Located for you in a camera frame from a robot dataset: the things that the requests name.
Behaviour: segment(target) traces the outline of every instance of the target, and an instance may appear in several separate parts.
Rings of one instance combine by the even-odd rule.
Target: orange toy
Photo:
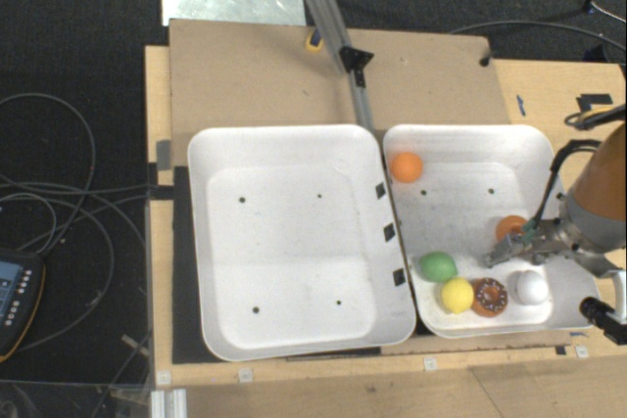
[[[500,242],[507,234],[521,234],[522,225],[527,222],[522,216],[511,214],[506,216],[497,225],[497,241]]]
[[[390,172],[403,183],[412,183],[422,174],[422,159],[411,152],[403,152],[392,159]]]

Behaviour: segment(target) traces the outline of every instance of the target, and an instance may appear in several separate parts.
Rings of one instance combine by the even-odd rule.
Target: cardboard sheet
[[[309,28],[172,20],[172,155],[208,127],[355,123],[349,81]],[[374,53],[365,70],[375,128],[397,123],[508,123],[482,37],[349,30]]]

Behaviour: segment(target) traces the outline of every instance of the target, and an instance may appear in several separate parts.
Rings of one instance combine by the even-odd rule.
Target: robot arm
[[[594,114],[577,114],[569,117],[567,123],[579,129],[590,129],[616,119],[625,119],[624,105]],[[594,154],[572,188],[562,197],[559,217],[542,219],[544,204],[561,163],[568,155],[582,151],[594,151]],[[536,215],[523,226],[522,234],[506,235],[485,256],[485,264],[491,267],[515,255],[530,255],[535,264],[541,264],[551,255],[570,255],[596,277],[612,278],[616,308],[586,298],[580,310],[593,324],[602,328],[608,338],[619,345],[627,344],[625,270],[604,257],[607,252],[625,248],[625,123],[600,145],[591,140],[571,141],[555,156],[551,172],[543,203]]]

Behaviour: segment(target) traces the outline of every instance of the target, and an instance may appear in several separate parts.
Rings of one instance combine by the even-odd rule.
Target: white ball
[[[549,284],[539,273],[526,270],[516,280],[516,294],[523,304],[540,304],[549,297]]]

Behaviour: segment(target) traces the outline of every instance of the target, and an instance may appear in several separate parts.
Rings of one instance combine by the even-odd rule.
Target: dark floor
[[[625,17],[625,0],[596,1]],[[349,26],[442,32],[473,23],[528,19],[568,23],[625,43],[625,24],[582,13],[583,0],[338,2]],[[483,33],[490,35],[499,58],[579,61],[598,44],[587,36],[548,28],[492,28]],[[145,184],[142,51],[147,44],[167,41],[160,0],[0,0],[0,101],[25,92],[67,100],[93,129],[98,160],[92,188]],[[606,52],[624,62],[619,50],[606,46]],[[59,104],[30,98],[0,109],[0,172],[14,179],[82,186],[89,172],[88,145],[79,122]],[[0,198],[12,192],[15,189],[2,189]],[[87,207],[98,204],[89,201]],[[136,225],[143,225],[141,201],[123,209]],[[14,248],[45,231],[46,217],[36,203],[4,203],[0,247]],[[98,217],[116,249],[111,290],[78,327],[1,364],[0,379],[109,382],[131,353],[121,336],[141,340],[146,334],[142,246],[118,215],[103,211]],[[51,253],[48,266],[46,294],[25,344],[67,325],[98,297],[109,266],[104,237],[93,223],[77,223]],[[140,380],[145,364],[137,357],[121,381]]]

